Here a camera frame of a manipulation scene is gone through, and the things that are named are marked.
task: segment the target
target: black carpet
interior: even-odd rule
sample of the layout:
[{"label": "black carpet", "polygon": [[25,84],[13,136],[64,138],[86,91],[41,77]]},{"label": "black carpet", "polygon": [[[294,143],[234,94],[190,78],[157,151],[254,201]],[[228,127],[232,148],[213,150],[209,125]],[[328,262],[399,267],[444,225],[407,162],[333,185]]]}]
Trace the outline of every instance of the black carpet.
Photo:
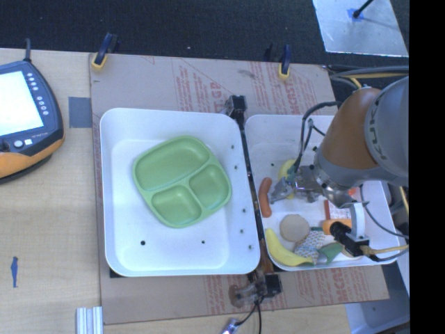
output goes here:
[{"label": "black carpet", "polygon": [[[390,2],[409,51],[410,0]],[[107,32],[122,54],[261,61],[274,42],[291,46],[292,63],[408,65],[327,53],[312,0],[0,0],[3,48],[30,38],[32,49],[94,52]]]}]

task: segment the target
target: sausage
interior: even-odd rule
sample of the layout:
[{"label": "sausage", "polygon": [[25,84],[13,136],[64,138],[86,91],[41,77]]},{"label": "sausage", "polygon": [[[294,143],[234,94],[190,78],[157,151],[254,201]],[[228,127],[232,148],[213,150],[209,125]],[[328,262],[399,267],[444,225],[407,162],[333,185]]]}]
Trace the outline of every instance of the sausage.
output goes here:
[{"label": "sausage", "polygon": [[259,208],[264,218],[268,218],[272,215],[272,209],[270,208],[269,199],[267,196],[270,186],[272,186],[272,178],[266,177],[261,181],[258,190]]}]

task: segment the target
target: cardboard sheet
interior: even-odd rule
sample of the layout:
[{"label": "cardboard sheet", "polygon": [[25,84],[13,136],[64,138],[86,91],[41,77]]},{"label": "cardboard sheet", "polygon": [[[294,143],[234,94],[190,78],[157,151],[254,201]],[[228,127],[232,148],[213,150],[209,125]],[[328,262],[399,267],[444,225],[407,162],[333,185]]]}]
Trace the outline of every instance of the cardboard sheet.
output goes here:
[{"label": "cardboard sheet", "polygon": [[[291,65],[278,77],[278,63],[194,58],[108,55],[101,70],[90,69],[95,155],[100,285],[105,324],[201,317],[250,311],[230,303],[229,288],[245,287],[237,276],[114,276],[104,254],[99,121],[115,107],[219,113],[230,95],[244,95],[254,114],[303,114],[334,100],[327,72],[317,65]],[[317,114],[333,115],[334,108]],[[388,298],[380,266],[281,272],[283,292],[262,310],[311,307]]]}]

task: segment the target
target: yellow toy item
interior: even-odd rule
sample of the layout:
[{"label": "yellow toy item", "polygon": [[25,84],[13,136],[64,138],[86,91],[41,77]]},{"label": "yellow toy item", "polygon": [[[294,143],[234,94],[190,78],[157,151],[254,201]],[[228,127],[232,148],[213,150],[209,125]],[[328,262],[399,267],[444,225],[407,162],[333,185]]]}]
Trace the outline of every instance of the yellow toy item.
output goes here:
[{"label": "yellow toy item", "polygon": [[298,266],[306,262],[313,264],[311,257],[299,256],[285,248],[272,229],[267,228],[265,235],[270,256],[280,264],[286,266]]},{"label": "yellow toy item", "polygon": [[[286,178],[287,177],[287,170],[290,169],[290,167],[292,167],[292,165],[294,164],[295,159],[288,159],[286,162],[284,162],[280,168],[280,171],[278,173],[278,179],[282,179],[283,177]],[[293,199],[293,193],[289,194],[286,199]]]}]

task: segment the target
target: gray tape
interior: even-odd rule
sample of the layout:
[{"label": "gray tape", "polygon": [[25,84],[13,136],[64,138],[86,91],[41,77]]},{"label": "gray tape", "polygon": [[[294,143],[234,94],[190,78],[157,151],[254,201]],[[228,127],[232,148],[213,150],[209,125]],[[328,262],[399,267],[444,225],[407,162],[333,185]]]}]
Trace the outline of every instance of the gray tape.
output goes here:
[{"label": "gray tape", "polygon": [[91,99],[89,97],[68,97],[70,128],[92,127]]}]

